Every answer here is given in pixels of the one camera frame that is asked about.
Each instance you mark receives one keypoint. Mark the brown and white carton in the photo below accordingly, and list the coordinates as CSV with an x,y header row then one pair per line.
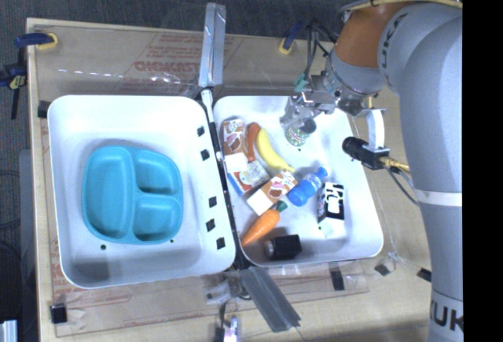
x,y
234,136

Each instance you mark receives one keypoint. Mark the orange carrot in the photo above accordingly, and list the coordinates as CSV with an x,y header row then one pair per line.
x,y
262,224

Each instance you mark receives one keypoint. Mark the black cylinder on white bracket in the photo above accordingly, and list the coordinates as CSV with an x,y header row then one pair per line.
x,y
359,151

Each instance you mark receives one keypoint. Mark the orange and white carton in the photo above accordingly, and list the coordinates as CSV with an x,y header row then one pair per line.
x,y
271,191

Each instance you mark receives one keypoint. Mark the blue divided plate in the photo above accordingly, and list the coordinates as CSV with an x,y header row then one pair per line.
x,y
114,191

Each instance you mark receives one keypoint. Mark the brown cardboard board red print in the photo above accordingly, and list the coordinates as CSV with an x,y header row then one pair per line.
x,y
129,57

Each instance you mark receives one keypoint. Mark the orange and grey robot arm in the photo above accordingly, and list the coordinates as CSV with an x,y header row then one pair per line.
x,y
428,104

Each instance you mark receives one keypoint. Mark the yellow banana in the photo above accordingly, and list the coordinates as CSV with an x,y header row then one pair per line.
x,y
269,153

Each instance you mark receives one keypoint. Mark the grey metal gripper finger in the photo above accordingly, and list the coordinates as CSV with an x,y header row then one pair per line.
x,y
309,126
291,114

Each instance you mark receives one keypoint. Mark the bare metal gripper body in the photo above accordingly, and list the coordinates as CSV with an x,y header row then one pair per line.
x,y
320,94

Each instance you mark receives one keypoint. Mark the green and white can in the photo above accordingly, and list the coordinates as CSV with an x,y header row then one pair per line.
x,y
295,137

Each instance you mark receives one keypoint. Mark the white plastic tray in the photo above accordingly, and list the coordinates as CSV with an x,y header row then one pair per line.
x,y
346,175
129,116

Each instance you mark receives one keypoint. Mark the orange sausage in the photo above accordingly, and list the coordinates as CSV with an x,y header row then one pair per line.
x,y
252,140

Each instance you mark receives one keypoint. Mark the black can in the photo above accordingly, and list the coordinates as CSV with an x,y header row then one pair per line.
x,y
285,247

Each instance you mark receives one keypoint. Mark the black and white carton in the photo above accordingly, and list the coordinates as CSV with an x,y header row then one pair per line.
x,y
331,207

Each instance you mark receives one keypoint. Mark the blue plastic bottle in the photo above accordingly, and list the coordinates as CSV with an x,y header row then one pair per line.
x,y
302,189

